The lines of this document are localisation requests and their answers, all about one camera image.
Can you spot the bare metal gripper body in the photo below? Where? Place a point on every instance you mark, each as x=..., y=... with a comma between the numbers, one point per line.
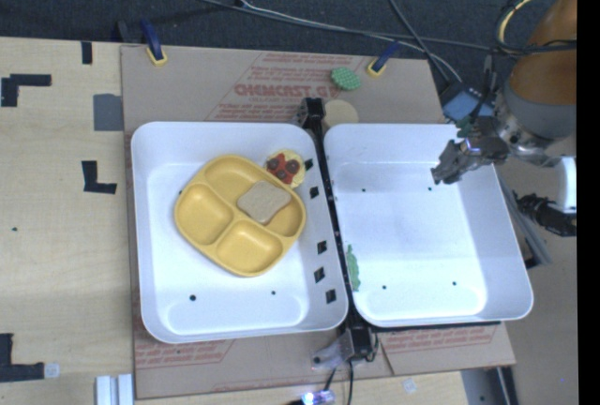
x=497, y=144

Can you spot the green dotted round biscuit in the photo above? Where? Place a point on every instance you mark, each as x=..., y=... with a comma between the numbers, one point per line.
x=346, y=79

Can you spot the green lettuce leaf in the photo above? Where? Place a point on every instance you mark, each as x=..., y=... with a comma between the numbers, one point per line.
x=354, y=269

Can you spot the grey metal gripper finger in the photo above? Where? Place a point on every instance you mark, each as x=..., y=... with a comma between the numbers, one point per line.
x=451, y=152
x=447, y=173

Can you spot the white plastic tray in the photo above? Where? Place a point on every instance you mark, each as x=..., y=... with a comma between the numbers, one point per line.
x=422, y=234
x=234, y=300

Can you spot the brown cardboard board red print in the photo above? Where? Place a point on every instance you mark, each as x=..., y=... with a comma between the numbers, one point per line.
x=225, y=79

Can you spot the thin black rod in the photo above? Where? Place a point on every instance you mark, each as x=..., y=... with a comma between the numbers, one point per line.
x=334, y=215

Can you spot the black cylinder on white bracket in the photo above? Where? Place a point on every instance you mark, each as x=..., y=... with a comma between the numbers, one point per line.
x=548, y=213

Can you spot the yellow divided plate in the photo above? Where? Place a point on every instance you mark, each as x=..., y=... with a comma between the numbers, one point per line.
x=206, y=211

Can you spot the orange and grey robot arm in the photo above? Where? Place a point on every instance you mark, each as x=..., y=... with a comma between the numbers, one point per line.
x=546, y=79

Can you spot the beige round biscuit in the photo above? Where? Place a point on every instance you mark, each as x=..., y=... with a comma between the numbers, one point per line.
x=341, y=111

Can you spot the beige bread slice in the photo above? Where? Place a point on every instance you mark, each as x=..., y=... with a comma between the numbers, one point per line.
x=262, y=202

